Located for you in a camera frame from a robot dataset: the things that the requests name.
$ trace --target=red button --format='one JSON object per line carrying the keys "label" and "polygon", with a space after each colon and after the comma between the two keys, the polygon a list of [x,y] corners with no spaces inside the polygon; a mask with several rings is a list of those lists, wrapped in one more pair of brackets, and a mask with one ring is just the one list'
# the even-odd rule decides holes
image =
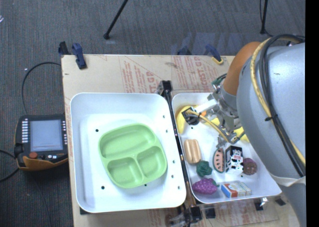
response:
{"label": "red button", "polygon": [[36,159],[37,157],[38,157],[38,154],[36,152],[30,152],[29,153],[29,158]]}

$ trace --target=black stand leg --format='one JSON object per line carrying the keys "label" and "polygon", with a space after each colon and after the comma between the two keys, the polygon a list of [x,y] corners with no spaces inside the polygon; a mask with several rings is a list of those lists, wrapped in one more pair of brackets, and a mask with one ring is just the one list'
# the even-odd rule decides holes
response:
{"label": "black stand leg", "polygon": [[268,32],[265,30],[267,4],[268,4],[268,0],[265,0],[265,4],[264,4],[264,14],[263,14],[263,19],[262,19],[262,27],[261,27],[260,34],[268,34]]}
{"label": "black stand leg", "polygon": [[121,5],[121,7],[120,7],[120,9],[119,9],[119,11],[117,12],[115,18],[114,18],[113,21],[112,21],[112,23],[111,23],[111,25],[110,25],[108,31],[103,35],[103,37],[104,37],[105,39],[109,39],[109,38],[110,38],[109,34],[110,34],[110,32],[111,32],[111,30],[112,30],[114,24],[116,23],[117,19],[119,18],[120,14],[121,14],[121,12],[122,12],[122,10],[123,10],[123,8],[125,7],[125,5],[126,5],[127,2],[128,2],[128,0],[124,0],[124,1],[123,1],[122,5]]}

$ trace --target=divided green plate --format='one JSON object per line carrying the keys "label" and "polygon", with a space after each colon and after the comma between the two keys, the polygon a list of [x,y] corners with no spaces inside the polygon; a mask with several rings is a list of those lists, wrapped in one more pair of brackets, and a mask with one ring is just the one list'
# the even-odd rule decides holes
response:
{"label": "divided green plate", "polygon": [[133,188],[159,178],[167,169],[164,149],[145,124],[134,123],[104,133],[99,153],[111,180]]}

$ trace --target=table surface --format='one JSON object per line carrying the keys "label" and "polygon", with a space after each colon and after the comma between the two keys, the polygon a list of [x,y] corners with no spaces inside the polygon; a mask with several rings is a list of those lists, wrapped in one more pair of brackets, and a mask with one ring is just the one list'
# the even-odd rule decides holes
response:
{"label": "table surface", "polygon": [[[70,116],[71,99],[78,93],[154,93],[162,80],[170,80],[174,91],[212,92],[211,82],[227,73],[233,56],[222,56],[218,65],[209,56],[181,55],[84,55],[87,68],[79,69],[75,55],[61,58],[65,115],[68,134],[70,183],[75,227],[166,227],[176,209],[138,210],[99,214],[80,214],[75,192],[73,141]],[[269,200],[263,211],[240,212],[204,219],[192,226],[297,227],[298,220],[289,202],[280,206]]]}

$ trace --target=gray carpet floor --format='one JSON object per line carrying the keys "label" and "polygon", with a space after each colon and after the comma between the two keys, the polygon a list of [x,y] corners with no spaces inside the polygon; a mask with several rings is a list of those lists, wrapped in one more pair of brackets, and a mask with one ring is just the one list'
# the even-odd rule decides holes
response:
{"label": "gray carpet floor", "polygon": [[[306,0],[128,0],[110,39],[103,35],[124,0],[0,0],[0,149],[13,153],[15,126],[25,114],[22,81],[41,62],[60,63],[59,44],[79,43],[84,54],[168,54],[205,45],[235,55],[250,41],[282,33],[305,36]],[[42,65],[24,84],[28,114],[64,112],[60,67]],[[16,169],[0,152],[0,179]],[[71,227],[68,164],[18,171],[0,182],[1,227]]]}

